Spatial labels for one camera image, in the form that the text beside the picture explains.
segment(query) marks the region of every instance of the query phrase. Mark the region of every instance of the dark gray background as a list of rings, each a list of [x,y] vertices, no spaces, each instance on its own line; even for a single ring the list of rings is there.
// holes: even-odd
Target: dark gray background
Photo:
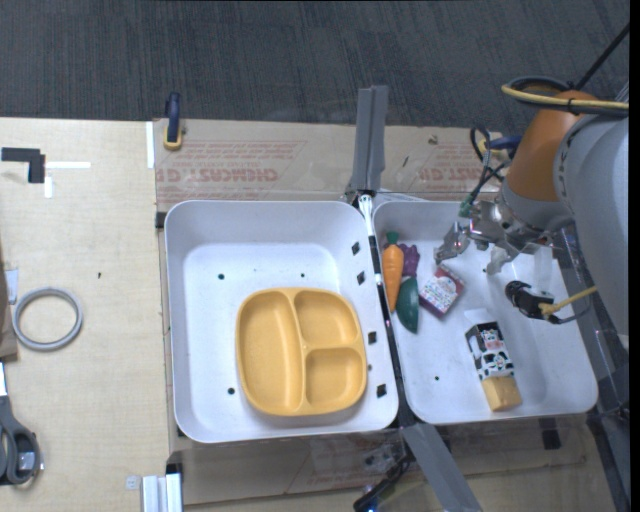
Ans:
[[[357,90],[390,87],[387,124],[521,133],[500,86],[577,82],[630,20],[630,0],[0,2],[0,115],[354,123]],[[584,88],[612,99],[629,36]]]

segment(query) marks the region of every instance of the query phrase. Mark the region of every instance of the metal ring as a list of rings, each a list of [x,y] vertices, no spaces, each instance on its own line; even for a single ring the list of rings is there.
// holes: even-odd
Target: metal ring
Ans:
[[[59,340],[53,341],[51,343],[34,341],[28,338],[20,329],[20,315],[24,308],[33,302],[36,299],[41,297],[60,297],[61,299],[66,300],[76,313],[76,323],[71,328],[71,330]],[[80,302],[78,299],[70,292],[63,288],[55,288],[53,286],[48,286],[45,288],[36,288],[35,290],[31,290],[30,292],[24,294],[18,302],[16,302],[16,307],[13,310],[13,329],[16,332],[16,336],[18,336],[18,340],[25,347],[30,348],[32,350],[37,350],[40,352],[50,352],[52,350],[57,350],[59,348],[64,347],[69,344],[80,332],[80,328],[82,327],[82,308],[80,307]]]

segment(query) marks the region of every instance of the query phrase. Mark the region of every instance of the black cable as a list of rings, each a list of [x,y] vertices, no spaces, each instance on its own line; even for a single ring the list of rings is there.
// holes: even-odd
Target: black cable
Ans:
[[[618,36],[611,42],[611,44],[607,47],[607,49],[600,55],[600,57],[593,63],[593,65],[589,68],[589,70],[585,73],[585,75],[580,79],[580,81],[575,85],[575,89],[577,91],[581,90],[585,84],[589,81],[589,79],[593,76],[593,74],[598,70],[598,68],[602,65],[602,63],[607,60],[611,52],[616,49],[616,47],[620,44],[620,42],[626,37],[629,33],[631,26],[631,22],[627,23],[627,25],[622,29],[622,31],[618,34]]]

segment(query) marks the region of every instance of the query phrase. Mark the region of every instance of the toy carrot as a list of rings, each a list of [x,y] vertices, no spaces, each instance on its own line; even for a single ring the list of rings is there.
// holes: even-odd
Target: toy carrot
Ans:
[[[382,251],[382,278],[387,291],[387,300],[391,312],[396,309],[398,292],[402,281],[402,268],[404,266],[404,253],[398,247],[398,233],[387,233],[389,245]]]

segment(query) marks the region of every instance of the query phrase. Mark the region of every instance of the green object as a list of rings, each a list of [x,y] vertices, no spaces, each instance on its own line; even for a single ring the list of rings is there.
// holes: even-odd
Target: green object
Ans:
[[[400,323],[412,333],[418,332],[418,315],[420,299],[418,296],[418,281],[410,277],[402,282],[396,302],[396,312]]]
[[[387,232],[387,242],[398,245],[398,233],[396,231]]]

